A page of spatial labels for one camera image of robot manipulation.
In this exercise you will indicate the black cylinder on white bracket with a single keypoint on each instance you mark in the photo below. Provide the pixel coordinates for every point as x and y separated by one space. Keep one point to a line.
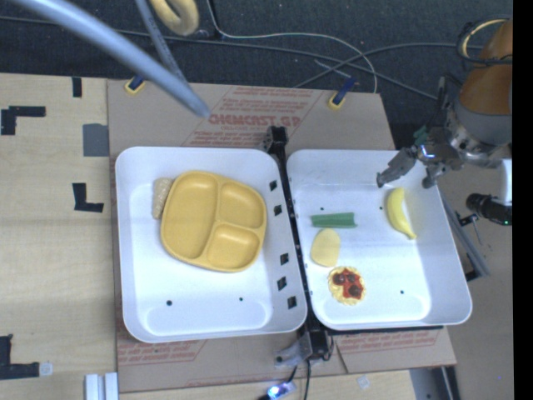
487 206

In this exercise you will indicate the brown cardboard board red print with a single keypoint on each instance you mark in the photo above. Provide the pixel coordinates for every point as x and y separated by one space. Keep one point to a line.
250 111

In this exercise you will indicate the yellow tart with red topping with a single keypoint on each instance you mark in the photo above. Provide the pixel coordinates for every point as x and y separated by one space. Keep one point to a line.
346 285

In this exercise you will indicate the thin black rod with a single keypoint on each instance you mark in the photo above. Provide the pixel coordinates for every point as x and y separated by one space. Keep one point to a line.
291 206

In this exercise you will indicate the yellow banana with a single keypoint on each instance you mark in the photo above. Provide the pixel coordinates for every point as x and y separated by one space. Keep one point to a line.
399 213

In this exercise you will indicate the yellow divided plate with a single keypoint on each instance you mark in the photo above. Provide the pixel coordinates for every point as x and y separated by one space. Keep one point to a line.
208 219

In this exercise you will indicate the white plastic tray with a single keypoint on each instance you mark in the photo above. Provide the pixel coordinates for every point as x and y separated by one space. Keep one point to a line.
375 290
200 306

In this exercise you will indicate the pale yellow potato slice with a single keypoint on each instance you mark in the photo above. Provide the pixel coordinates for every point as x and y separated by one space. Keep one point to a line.
325 248

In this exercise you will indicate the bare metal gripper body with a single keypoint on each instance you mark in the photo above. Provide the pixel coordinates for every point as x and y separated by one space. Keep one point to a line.
445 152

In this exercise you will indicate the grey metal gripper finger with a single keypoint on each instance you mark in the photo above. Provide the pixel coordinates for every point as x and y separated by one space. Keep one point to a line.
397 167
435 175

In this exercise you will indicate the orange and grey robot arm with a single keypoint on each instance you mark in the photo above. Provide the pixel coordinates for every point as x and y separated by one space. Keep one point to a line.
487 86

